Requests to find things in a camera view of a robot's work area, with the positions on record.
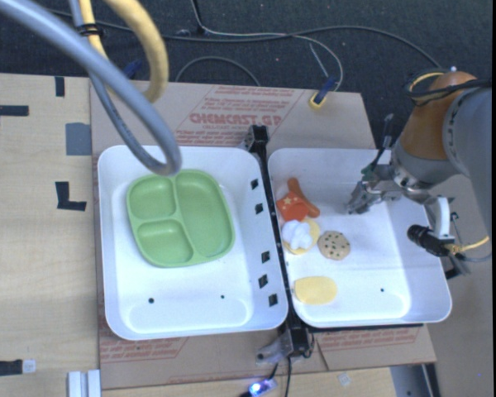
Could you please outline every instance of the yellow oval toy food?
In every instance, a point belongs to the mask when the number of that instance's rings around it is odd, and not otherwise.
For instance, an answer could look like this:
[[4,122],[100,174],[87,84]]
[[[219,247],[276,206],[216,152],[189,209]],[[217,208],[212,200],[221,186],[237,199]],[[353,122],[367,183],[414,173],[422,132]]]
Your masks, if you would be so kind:
[[294,281],[294,293],[305,304],[327,304],[335,297],[338,288],[327,276],[306,276]]

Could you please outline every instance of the wooden table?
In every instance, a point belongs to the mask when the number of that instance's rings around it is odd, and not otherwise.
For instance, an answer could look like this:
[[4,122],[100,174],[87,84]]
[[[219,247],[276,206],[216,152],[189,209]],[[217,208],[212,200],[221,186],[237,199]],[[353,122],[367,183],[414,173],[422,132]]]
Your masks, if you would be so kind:
[[[88,80],[0,74],[0,105],[28,105],[0,117],[0,361],[32,359],[36,372],[0,376],[0,396],[66,395],[70,371],[98,369],[98,322],[90,155],[67,155],[65,125],[89,124]],[[55,182],[69,182],[85,211],[59,210]],[[290,396],[394,397],[389,368],[293,375]],[[105,391],[106,396],[232,397],[251,380]],[[279,391],[282,395],[284,380]]]

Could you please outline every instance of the green divided plate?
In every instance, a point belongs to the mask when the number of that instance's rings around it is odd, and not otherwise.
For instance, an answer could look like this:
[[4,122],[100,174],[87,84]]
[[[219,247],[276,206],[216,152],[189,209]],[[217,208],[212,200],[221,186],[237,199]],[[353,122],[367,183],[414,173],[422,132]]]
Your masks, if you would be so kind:
[[156,266],[214,261],[235,241],[224,194],[201,170],[135,180],[126,193],[126,208],[141,254]]

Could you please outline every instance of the cardboard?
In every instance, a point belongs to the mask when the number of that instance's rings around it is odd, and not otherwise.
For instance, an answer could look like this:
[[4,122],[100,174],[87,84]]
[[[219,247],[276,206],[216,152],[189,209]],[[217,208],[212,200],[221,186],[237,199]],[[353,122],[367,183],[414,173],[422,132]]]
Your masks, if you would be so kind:
[[[138,89],[146,83],[137,82]],[[269,155],[285,147],[374,148],[368,118],[357,93],[329,93],[313,110],[314,90],[206,84],[169,84],[155,103],[182,146],[240,146],[250,124],[266,125]],[[258,349],[277,331],[129,342],[108,327],[103,306],[103,267],[99,236],[97,160],[122,144],[91,88],[94,221],[98,277],[99,359],[104,390],[267,376],[272,366],[258,365]],[[128,108],[118,111],[142,145],[155,144]],[[294,361],[294,373],[342,371],[374,366],[435,361],[427,327],[345,330],[316,334],[310,358]],[[283,374],[282,364],[278,375]]]

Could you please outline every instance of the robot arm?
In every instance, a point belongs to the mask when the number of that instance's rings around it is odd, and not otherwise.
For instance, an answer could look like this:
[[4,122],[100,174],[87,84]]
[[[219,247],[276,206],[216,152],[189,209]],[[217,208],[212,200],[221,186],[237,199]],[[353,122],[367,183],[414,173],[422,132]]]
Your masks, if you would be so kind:
[[[436,76],[423,93],[413,92],[421,80]],[[411,227],[408,236],[437,256],[446,256],[450,210],[446,198],[430,195],[432,187],[452,175],[472,183],[479,212],[492,240],[492,88],[489,81],[455,71],[433,71],[408,82],[416,106],[391,151],[388,165],[378,157],[362,170],[347,205],[363,213],[374,203],[404,196],[426,208],[433,229]]]

